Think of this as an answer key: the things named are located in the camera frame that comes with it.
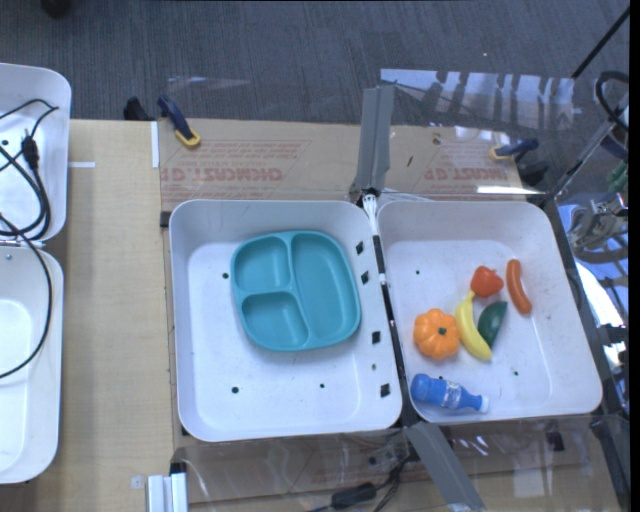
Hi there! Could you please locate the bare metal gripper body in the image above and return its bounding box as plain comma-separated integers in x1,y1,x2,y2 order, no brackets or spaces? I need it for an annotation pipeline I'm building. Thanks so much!
588,195,630,237

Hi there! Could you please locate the orange sausage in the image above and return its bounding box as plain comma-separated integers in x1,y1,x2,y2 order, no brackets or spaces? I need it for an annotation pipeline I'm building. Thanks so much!
505,258,534,316

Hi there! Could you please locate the orange toy bell pepper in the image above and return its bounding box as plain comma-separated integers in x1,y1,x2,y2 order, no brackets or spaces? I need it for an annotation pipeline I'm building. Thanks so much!
469,265,506,300

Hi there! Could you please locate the white plastic tray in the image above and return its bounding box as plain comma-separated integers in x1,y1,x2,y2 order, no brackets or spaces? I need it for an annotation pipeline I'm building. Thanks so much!
375,200,605,427
168,199,405,444
0,62,73,244
0,244,66,486

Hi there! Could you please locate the green toy fruit wedge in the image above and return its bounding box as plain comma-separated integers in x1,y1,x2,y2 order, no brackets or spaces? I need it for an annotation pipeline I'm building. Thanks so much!
476,299,509,350

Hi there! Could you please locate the yellow banana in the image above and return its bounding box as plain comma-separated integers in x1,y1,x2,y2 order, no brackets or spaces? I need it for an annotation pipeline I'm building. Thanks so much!
453,289,494,363

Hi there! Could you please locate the orange toy pumpkin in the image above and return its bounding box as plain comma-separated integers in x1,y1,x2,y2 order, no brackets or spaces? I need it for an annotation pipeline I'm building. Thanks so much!
412,307,461,362

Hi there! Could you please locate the blue plastic bottle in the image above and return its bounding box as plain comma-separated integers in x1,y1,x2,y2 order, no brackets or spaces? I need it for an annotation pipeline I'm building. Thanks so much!
409,372,491,415

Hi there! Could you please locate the brown cardboard board red print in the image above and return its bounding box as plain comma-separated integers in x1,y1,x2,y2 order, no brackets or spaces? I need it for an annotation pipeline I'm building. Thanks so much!
157,117,603,504

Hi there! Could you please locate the teal divided plate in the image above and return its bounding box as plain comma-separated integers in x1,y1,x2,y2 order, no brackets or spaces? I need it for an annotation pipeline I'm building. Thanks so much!
229,229,363,353

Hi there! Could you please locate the black block with thin wires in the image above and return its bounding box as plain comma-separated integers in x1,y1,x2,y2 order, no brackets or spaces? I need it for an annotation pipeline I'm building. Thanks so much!
331,481,378,510

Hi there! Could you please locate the black cable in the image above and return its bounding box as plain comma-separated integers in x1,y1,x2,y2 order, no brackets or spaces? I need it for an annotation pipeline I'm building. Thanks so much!
0,98,61,380

